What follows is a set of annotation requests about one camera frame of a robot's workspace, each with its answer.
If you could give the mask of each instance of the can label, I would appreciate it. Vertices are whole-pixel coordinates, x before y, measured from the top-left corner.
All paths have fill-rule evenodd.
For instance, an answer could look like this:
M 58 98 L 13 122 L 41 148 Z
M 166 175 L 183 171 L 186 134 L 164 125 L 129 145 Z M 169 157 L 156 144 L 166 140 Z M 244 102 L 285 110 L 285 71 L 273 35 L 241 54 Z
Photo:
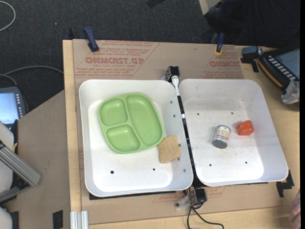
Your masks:
M 217 148 L 226 148 L 230 137 L 231 129 L 225 125 L 216 127 L 214 134 L 213 145 Z

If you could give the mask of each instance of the green plate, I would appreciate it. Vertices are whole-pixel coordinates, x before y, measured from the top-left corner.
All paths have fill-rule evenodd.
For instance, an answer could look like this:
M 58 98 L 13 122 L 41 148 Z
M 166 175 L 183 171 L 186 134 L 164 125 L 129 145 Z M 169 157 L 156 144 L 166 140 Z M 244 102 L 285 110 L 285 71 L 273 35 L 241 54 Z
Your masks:
M 141 93 L 119 95 L 101 103 L 99 120 L 108 145 L 129 154 L 158 145 L 164 129 L 151 99 Z

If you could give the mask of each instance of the dark gray floor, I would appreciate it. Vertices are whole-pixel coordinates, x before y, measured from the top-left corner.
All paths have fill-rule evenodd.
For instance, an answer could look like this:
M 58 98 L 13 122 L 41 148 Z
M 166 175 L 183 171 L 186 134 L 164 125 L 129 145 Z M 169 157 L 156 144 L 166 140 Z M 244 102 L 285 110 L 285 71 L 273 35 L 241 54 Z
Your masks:
M 207 43 L 213 31 L 198 0 L 1 0 L 16 11 L 15 22 L 0 31 L 0 74 L 26 66 L 62 70 L 62 40 L 72 28 L 96 39 Z M 0 29 L 13 18 L 0 3 Z M 29 110 L 63 89 L 63 76 L 53 70 L 29 69 L 10 74 L 24 92 Z M 0 87 L 13 83 L 0 78 Z

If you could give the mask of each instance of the red object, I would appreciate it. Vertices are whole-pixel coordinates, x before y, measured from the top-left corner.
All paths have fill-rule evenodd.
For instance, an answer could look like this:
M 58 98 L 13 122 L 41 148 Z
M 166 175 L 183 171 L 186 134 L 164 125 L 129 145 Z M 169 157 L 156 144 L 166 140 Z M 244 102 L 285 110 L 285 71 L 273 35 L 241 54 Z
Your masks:
M 251 120 L 246 120 L 244 122 L 239 123 L 236 126 L 236 130 L 239 135 L 250 135 L 254 131 L 254 128 Z

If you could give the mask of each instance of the can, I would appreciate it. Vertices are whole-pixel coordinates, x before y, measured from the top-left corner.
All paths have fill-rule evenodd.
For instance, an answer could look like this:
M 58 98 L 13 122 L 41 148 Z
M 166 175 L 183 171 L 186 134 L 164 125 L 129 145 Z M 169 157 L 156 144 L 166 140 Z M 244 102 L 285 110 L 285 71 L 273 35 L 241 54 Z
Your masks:
M 225 125 L 216 127 L 214 134 L 213 145 L 217 148 L 226 148 L 230 137 L 231 129 Z

